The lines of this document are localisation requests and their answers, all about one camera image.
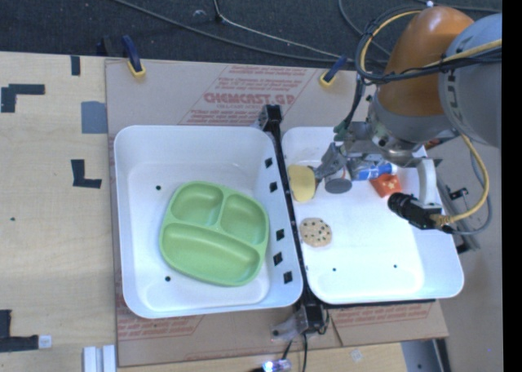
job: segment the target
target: white tray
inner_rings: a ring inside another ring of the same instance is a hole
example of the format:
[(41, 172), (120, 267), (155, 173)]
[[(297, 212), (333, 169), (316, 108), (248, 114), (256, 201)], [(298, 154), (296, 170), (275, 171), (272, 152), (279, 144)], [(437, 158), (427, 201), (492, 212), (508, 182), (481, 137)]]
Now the white tray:
[[(331, 127), (296, 127), (282, 139), (285, 164), (317, 167), (333, 141)], [(399, 169), (404, 193), (418, 196), (415, 169)], [(311, 291), (326, 303), (373, 303), (455, 296), (464, 276), (453, 238), (421, 231), (387, 208), (367, 181), (343, 194), (319, 185), (315, 197), (294, 201), (296, 223), (322, 218), (332, 228), (325, 247), (301, 243)]]
[[(147, 318), (290, 306), (303, 278), (270, 137), (253, 127), (129, 126), (114, 141), (123, 296)], [(203, 180), (256, 198), (270, 219), (258, 276), (217, 286), (175, 271), (159, 233), (166, 206), (183, 183)]]

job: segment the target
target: green plate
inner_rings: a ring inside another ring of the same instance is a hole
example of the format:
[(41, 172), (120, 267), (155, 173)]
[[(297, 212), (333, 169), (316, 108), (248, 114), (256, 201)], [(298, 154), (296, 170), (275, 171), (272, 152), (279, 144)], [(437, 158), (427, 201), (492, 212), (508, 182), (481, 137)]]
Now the green plate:
[(201, 281), (241, 286), (264, 261), (269, 222), (261, 204), (223, 185), (180, 186), (167, 207), (160, 251), (177, 271)]

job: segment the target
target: cardboard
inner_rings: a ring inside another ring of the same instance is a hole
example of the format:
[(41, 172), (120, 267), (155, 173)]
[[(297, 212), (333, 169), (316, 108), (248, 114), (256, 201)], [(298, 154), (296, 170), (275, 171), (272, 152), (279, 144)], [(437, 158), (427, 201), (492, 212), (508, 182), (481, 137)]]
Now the cardboard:
[[(107, 60), (105, 65), (118, 364), (280, 354), (288, 342), (273, 340), (270, 327), (291, 316), (292, 307), (148, 320), (125, 305), (112, 158), (114, 137), (134, 124), (258, 125), (265, 104), (281, 106), (283, 132), (294, 126), (333, 127), (352, 106), (356, 75), (340, 71), (334, 83), (324, 87), (318, 82), (324, 69), (155, 60), (145, 60), (144, 66), (146, 74), (134, 77), (125, 60)], [(365, 111), (362, 104), (354, 119), (363, 119)], [(330, 310), (330, 316), (326, 333), (311, 337), (311, 350), (447, 335), (436, 301), (336, 308)]]

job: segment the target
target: light wood surface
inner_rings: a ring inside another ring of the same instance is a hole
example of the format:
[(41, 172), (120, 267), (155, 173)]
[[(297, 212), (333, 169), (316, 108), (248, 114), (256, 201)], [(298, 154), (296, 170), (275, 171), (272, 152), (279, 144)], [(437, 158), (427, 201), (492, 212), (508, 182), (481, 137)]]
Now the light wood surface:
[[(83, 134), (81, 104), (105, 102), (104, 58), (0, 53), (0, 85), (37, 83), (0, 113), (0, 309), (11, 335), (48, 334), (52, 348), (0, 353), (0, 371), (80, 371), (82, 349), (116, 343), (107, 135)], [(72, 159), (101, 188), (73, 187)], [(300, 370), (303, 353), (290, 354)], [(247, 371), (266, 356), (199, 361), (139, 371)], [(307, 371), (405, 372), (399, 343), (310, 351)]]

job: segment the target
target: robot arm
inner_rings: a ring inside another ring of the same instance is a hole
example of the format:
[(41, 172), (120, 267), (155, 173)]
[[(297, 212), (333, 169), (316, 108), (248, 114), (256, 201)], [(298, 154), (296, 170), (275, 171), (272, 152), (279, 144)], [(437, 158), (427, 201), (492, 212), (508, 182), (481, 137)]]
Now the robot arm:
[[(365, 52), (385, 17), (363, 39), (357, 53), (358, 83), (354, 108), (364, 81), (377, 90), (365, 122), (352, 122), (354, 109), (335, 127), (332, 143), (314, 170), (318, 182), (345, 166), (352, 180), (368, 167), (391, 163), (416, 167), (419, 199), (394, 194), (388, 206), (419, 228), (440, 228), (454, 221), (433, 202), (435, 167), (423, 145), (459, 134), (501, 147), (502, 14), (474, 22), (450, 7), (429, 7), (394, 16), (415, 15), (397, 41), (383, 75), (365, 69)], [(345, 190), (351, 187), (346, 184)]]

